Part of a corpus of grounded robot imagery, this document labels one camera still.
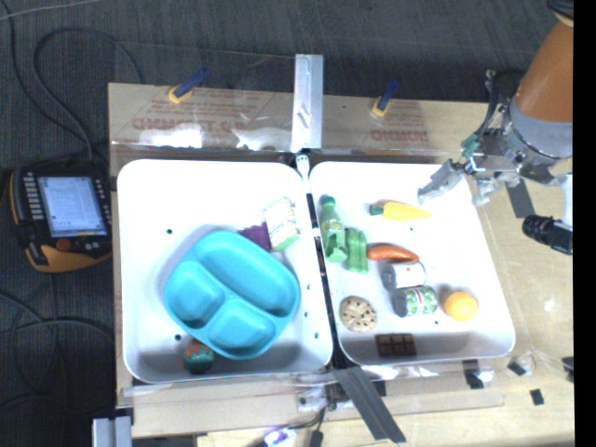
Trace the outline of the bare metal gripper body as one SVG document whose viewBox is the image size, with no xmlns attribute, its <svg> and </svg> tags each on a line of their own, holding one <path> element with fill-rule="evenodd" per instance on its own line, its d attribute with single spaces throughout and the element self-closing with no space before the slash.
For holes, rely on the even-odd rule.
<svg viewBox="0 0 596 447">
<path fill-rule="evenodd" d="M 550 170 L 566 158 L 566 129 L 488 129 L 462 143 L 465 171 L 480 179 L 509 183 L 519 178 L 556 185 Z"/>
</svg>

